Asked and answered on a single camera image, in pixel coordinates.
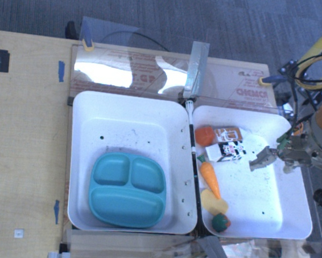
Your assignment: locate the white plastic tray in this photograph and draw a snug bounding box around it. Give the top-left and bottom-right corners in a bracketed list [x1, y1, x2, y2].
[179, 103, 322, 247]
[59, 88, 210, 243]

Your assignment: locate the black cylinder on white bracket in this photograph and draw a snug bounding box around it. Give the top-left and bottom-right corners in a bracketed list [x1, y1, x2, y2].
[311, 187, 322, 212]

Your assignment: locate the brown cardboard board red print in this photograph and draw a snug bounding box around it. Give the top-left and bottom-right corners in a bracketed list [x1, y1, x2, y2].
[51, 42, 322, 258]

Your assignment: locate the orange carrot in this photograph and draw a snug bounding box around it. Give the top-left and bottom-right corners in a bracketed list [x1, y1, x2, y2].
[192, 153, 226, 200]

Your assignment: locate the orange toy fruit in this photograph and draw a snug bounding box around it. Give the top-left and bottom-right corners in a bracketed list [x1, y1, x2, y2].
[192, 124, 217, 148]

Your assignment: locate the pale yellow toy slice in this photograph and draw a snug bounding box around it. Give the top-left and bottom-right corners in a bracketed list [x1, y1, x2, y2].
[198, 188, 231, 218]

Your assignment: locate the green and orange toy vegetable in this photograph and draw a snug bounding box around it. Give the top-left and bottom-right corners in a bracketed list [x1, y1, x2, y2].
[210, 212, 233, 235]

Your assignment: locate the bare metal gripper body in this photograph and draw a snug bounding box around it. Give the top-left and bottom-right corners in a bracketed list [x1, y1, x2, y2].
[274, 131, 321, 170]

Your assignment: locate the blue divided plate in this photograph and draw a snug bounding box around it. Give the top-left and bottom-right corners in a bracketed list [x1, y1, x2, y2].
[85, 149, 172, 232]

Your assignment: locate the white cow print carton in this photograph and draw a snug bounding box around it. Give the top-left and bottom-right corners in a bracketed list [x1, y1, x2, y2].
[204, 137, 248, 166]

